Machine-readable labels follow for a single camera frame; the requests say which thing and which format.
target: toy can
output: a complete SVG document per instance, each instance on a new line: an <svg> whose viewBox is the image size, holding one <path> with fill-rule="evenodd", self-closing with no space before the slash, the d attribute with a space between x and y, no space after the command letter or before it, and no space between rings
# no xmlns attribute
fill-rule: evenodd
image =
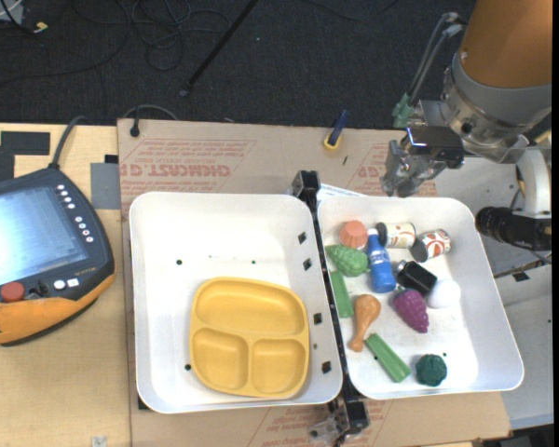
<svg viewBox="0 0 559 447"><path fill-rule="evenodd" d="M416 240L416 229L409 222L383 223L376 225L379 243L392 249L409 249Z"/></svg>
<svg viewBox="0 0 559 447"><path fill-rule="evenodd" d="M417 262L426 262L428 259L448 253L450 250L451 238L442 228L420 234L410 248L410 252Z"/></svg>

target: white tray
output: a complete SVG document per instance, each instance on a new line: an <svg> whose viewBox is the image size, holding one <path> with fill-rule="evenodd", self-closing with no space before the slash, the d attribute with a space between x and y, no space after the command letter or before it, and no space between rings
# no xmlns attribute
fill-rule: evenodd
<svg viewBox="0 0 559 447"><path fill-rule="evenodd" d="M377 332L412 368L401 383L393 382L364 348L361 353L346 347L352 384L371 399L395 399L477 391L503 391L518 387L524 366L505 310L493 280L474 218L461 202L442 197L331 196L319 205L319 223L324 246L338 243L341 225L360 220L367 228L379 222L411 222L418 234L442 228L452 238L449 253L421 264L437 278L452 278L461 288L460 301L442 309L428 308L429 332L418 333L407 326L389 303L392 293L375 296L382 303L381 314L367 334ZM408 249L388 249L392 264L413 261ZM328 268L334 270L327 258ZM372 293L370 277L345 278L352 299ZM347 344L354 333L354 318L341 318L340 329ZM420 356L443 356L448 374L436 387L416 380L414 365Z"/></svg>
<svg viewBox="0 0 559 447"><path fill-rule="evenodd" d="M137 388L149 408L184 413L319 404L339 394L334 327L312 216L302 201L285 195L151 192L130 207L130 238ZM216 277L268 281L302 299L310 360L295 396L274 400L218 392L188 369L193 295Z"/></svg>

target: screen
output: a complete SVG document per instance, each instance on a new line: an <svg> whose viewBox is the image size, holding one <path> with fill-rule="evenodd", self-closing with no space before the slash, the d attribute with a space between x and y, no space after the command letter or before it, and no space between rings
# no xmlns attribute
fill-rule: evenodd
<svg viewBox="0 0 559 447"><path fill-rule="evenodd" d="M86 258L49 187L0 195L0 285Z"/></svg>

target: purple toy grape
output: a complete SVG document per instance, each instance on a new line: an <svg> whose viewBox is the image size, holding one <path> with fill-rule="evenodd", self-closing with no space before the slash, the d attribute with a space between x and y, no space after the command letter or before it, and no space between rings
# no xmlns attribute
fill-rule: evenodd
<svg viewBox="0 0 559 447"><path fill-rule="evenodd" d="M418 332L429 330L427 306L419 291L410 288L400 291L393 298L393 307L410 328Z"/></svg>

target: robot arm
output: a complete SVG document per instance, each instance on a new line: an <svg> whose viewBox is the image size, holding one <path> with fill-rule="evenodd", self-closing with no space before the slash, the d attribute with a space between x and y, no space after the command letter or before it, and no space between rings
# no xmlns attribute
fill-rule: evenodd
<svg viewBox="0 0 559 447"><path fill-rule="evenodd" d="M458 19L444 21L451 26L442 39L459 25ZM468 154L516 164L521 178L529 181L525 210L505 210L504 217L501 210L481 211L477 228L499 241L547 250L550 148L536 145L526 133L552 109L552 0L477 0L445 71L441 100L419 101L413 108L408 103L414 102L418 76L426 71L426 66L419 68L411 97L404 94L394 109L394 126L405 128L406 136L389 144L381 179L386 193L411 196L444 169L461 168ZM515 225L522 227L519 232L511 229Z"/></svg>

